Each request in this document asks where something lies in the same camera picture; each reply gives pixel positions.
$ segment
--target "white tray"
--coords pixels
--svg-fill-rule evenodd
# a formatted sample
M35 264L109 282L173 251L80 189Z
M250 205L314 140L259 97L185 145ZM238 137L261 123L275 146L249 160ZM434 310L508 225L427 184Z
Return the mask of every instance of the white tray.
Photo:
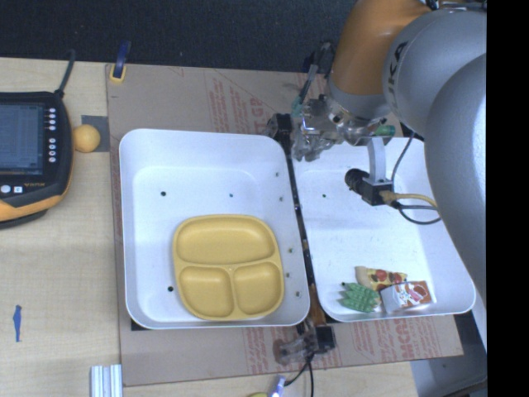
M138 129L123 137L119 155L126 306L137 323L150 329L263 327L305 319L310 300L303 249L288 167L276 141ZM284 268L284 299L274 312L210 321L184 307L174 280L173 235L185 219L210 214L255 216L274 232Z
M407 138L393 138L385 147L387 178L406 143ZM393 208L368 205L344 181L351 168L369 172L366 147L342 144L323 151L318 160L294 161L317 293L326 313L337 321L354 322L470 310L474 284L444 224L419 226ZM398 167L395 191L432 197L423 144L418 140ZM421 220L435 217L430 210L407 210L407 214ZM404 272L408 280L425 280L435 303L393 313L348 309L338 302L344 289L341 283L356 282L357 265Z

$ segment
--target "wooden table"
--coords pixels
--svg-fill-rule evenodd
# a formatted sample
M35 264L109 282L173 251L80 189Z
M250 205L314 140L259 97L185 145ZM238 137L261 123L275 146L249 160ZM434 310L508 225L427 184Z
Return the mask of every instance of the wooden table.
M0 58L0 91L54 91L67 61ZM64 104L73 126L107 116L105 64L76 62ZM91 366L120 363L108 152L76 153L64 200L0 230L0 395L89 396ZM21 306L21 341L13 314ZM126 387L125 396L246 397L274 375ZM413 397L408 362L314 371L315 396ZM305 373L284 393L310 395Z

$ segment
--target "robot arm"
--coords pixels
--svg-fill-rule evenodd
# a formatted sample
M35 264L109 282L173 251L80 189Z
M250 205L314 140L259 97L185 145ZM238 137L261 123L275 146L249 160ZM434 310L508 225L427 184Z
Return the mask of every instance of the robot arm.
M486 25L468 4L359 0L293 144L307 161L343 141L367 145L391 114L421 136L439 214L485 308Z

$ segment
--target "toy food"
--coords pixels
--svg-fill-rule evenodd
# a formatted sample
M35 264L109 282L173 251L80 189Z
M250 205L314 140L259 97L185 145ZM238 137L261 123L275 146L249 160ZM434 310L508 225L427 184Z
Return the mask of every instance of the toy food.
M371 288L355 282L342 285L346 287L346 290L342 292L345 298L340 300L343 306L366 313L373 312L380 306L380 295Z
M384 269L355 267L356 280L365 287L380 291L393 284L400 284L407 278L402 272L390 272Z
M380 291L387 312L431 303L431 292L426 281L408 281L390 285Z
M74 129L75 150L82 153L90 153L98 148L101 135L96 127L87 123Z

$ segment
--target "toy pizza slice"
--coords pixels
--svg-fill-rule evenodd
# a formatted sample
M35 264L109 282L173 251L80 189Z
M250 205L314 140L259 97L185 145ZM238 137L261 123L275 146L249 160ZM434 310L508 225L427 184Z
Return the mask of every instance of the toy pizza slice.
M356 266L355 273L359 284L375 291L380 291L390 285L400 284L407 278L407 274L402 272L390 272L389 270L366 268L365 266Z

